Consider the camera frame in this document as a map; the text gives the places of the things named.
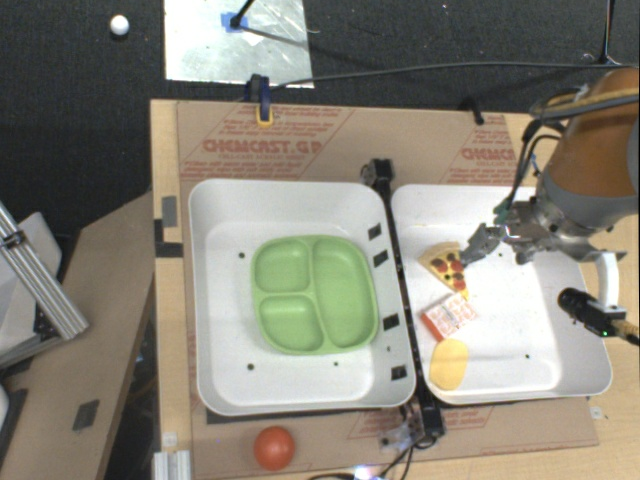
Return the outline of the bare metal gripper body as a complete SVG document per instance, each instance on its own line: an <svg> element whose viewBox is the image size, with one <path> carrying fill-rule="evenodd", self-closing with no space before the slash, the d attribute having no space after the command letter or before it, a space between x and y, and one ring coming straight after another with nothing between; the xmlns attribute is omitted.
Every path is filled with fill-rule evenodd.
<svg viewBox="0 0 640 480"><path fill-rule="evenodd" d="M518 245L533 245L536 253L561 252L574 260L592 260L596 255L589 242L595 231L575 223L542 198L514 202L503 226L503 241L513 250Z"/></svg>

